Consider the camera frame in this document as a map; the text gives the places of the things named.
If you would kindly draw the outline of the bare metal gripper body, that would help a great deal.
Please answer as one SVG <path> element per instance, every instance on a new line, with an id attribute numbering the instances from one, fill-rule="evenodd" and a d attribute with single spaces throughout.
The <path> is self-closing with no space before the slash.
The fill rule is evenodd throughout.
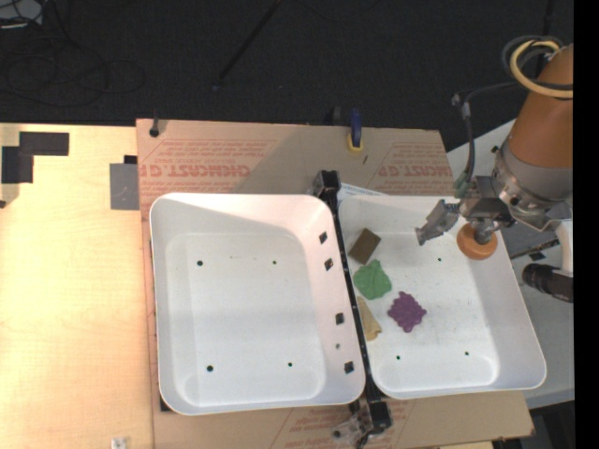
<path id="1" fill-rule="evenodd" d="M 459 176 L 460 214 L 484 226 L 553 229 L 568 216 L 559 207 L 571 196 L 570 167 L 496 166 L 489 175 L 466 167 Z"/>

